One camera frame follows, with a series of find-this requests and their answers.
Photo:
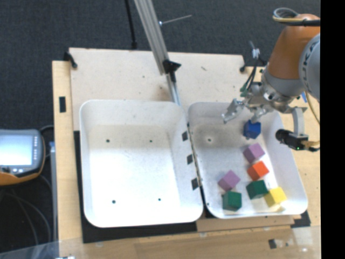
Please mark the yellow cube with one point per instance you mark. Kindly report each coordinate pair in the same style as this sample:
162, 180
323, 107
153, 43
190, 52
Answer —
275, 196

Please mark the purple cube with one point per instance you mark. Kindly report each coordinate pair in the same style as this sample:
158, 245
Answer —
254, 152
229, 180

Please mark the white plastic tray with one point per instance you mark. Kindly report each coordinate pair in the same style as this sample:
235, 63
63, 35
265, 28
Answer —
226, 155
134, 166

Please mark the black cylinder on white bracket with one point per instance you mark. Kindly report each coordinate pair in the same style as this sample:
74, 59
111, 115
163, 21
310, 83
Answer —
292, 139

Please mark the green cube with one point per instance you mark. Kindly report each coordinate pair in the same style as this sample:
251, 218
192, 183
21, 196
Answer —
232, 200
256, 189

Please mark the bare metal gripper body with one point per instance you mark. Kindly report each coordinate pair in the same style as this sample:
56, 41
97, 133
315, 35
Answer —
265, 99

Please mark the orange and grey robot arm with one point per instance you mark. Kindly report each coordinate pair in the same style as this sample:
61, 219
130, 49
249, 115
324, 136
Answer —
288, 55

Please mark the blue cube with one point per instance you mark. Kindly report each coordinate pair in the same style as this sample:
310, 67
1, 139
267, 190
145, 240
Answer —
252, 130

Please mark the orange cube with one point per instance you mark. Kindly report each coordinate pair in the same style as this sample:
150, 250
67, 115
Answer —
258, 170

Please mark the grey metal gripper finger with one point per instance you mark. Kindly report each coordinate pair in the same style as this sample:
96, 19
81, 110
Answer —
258, 115
232, 111

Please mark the pale wood board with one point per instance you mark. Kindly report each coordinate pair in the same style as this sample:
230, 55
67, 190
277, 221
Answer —
121, 77

